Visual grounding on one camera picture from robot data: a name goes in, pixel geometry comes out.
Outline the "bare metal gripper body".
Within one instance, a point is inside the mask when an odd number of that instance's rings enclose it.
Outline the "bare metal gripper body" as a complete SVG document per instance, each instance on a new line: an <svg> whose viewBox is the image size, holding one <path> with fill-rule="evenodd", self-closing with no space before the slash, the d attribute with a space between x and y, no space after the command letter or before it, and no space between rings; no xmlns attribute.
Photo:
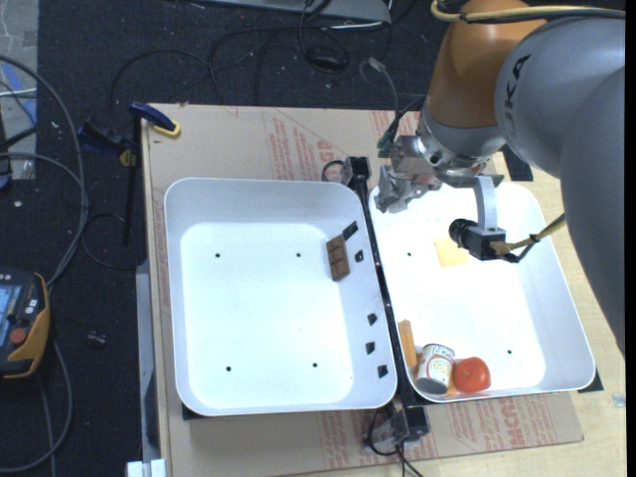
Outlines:
<svg viewBox="0 0 636 477"><path fill-rule="evenodd" d="M453 154L433 138L400 135L391 146L387 175L395 183L415 188L437 184L469 187L484 172L489 159Z"/></svg>

